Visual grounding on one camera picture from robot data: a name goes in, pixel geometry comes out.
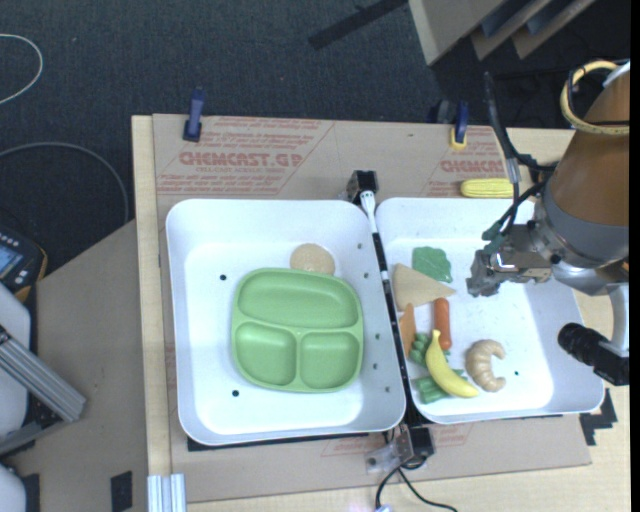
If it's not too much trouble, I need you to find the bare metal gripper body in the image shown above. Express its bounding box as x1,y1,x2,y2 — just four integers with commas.
490,215,567,286

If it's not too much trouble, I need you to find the green lettuce leaf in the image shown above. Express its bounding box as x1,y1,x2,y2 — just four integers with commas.
411,246,454,285

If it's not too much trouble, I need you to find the white plastic tray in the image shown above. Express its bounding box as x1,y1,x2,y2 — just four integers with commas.
164,198,408,447
373,196,607,426

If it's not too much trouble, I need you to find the orange sausage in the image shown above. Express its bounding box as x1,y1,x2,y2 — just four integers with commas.
433,297,454,352

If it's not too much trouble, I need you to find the tan triangular bread slice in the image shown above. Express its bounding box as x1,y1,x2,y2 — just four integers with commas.
390,262,458,313

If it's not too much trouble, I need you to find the yellow corn cob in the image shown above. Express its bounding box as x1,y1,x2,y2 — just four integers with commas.
459,177,517,200

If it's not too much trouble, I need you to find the tan croissant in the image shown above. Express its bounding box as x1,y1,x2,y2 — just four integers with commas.
464,338,508,393

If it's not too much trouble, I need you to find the orange carrot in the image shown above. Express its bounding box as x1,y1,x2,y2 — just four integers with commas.
398,302,418,358

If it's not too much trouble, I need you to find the thin black and white rod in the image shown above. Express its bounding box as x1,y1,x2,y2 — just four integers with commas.
359,191,416,432

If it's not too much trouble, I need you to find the yellow banana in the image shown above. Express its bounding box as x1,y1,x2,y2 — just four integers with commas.
424,328,481,400

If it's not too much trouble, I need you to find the green beans bunch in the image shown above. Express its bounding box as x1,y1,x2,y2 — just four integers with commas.
408,331,467,406

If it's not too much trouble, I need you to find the tan round biscuit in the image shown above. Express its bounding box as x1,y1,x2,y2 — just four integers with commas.
289,242,337,277

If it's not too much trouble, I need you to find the green divided plate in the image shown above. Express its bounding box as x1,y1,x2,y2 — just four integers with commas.
230,267,366,395

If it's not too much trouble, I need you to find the brown cardboard board red print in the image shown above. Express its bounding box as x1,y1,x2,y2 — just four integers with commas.
151,113,594,504

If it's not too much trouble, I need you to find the black cylinder on white bracket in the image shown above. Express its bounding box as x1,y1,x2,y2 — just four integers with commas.
557,282,631,387

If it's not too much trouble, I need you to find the black block with thin wires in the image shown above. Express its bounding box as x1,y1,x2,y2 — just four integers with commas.
398,424,437,468
344,169,379,204

